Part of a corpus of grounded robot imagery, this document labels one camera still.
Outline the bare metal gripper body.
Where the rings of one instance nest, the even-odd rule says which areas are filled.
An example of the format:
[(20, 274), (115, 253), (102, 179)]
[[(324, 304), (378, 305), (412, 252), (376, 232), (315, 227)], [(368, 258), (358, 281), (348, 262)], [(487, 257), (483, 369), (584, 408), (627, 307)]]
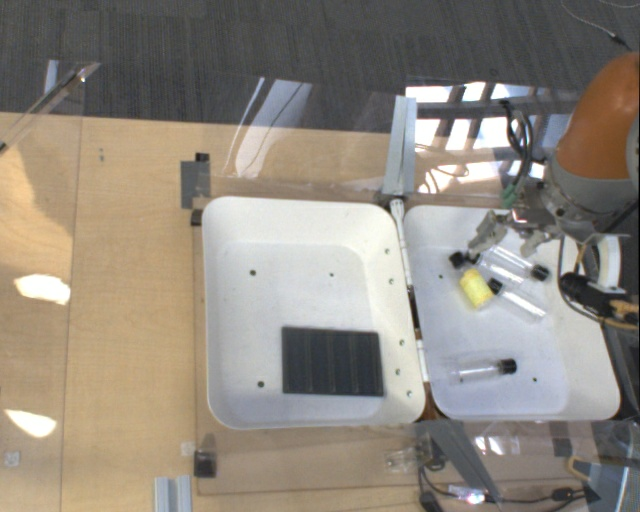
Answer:
[(571, 196), (555, 188), (514, 188), (505, 190), (505, 206), (510, 210), (507, 225), (528, 237), (542, 232), (552, 237), (588, 239), (602, 218), (602, 200), (594, 194)]

